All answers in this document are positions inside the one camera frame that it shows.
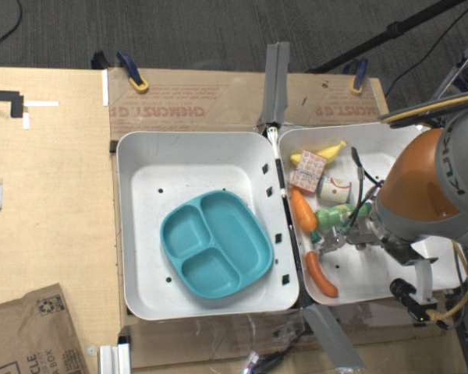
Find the orange sausage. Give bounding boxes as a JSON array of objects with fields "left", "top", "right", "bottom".
[{"left": 305, "top": 250, "right": 340, "bottom": 299}]

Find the brown cardboard board, red print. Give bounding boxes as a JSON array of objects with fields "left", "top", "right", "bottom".
[{"left": 107, "top": 67, "right": 453, "bottom": 369}]

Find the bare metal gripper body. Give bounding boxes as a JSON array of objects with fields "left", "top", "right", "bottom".
[{"left": 345, "top": 215, "right": 395, "bottom": 251}]

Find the orange and white carton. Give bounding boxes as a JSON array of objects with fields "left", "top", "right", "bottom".
[{"left": 289, "top": 150, "right": 328, "bottom": 195}]

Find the yellow banana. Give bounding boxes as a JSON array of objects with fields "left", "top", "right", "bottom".
[{"left": 289, "top": 139, "right": 348, "bottom": 167}]

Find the orange carrot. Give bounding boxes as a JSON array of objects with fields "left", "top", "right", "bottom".
[{"left": 289, "top": 186, "right": 323, "bottom": 245}]

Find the brown paper bag with print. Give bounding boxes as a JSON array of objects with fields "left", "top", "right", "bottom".
[{"left": 0, "top": 282, "right": 90, "bottom": 374}]

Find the white and orange can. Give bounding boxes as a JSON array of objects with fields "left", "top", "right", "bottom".
[{"left": 316, "top": 175, "right": 353, "bottom": 205}]

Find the white plastic tray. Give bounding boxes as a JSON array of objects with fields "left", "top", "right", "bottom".
[
  {"left": 277, "top": 122, "right": 466, "bottom": 307},
  {"left": 115, "top": 130, "right": 301, "bottom": 322}
]

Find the green plastic bottle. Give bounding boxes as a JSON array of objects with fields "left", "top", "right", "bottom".
[{"left": 314, "top": 202, "right": 373, "bottom": 231}]

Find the blue divided plate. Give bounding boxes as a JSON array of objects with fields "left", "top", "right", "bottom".
[{"left": 159, "top": 189, "right": 275, "bottom": 300}]

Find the black cylinder on white bracket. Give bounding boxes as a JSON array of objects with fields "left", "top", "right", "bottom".
[{"left": 388, "top": 259, "right": 440, "bottom": 323}]

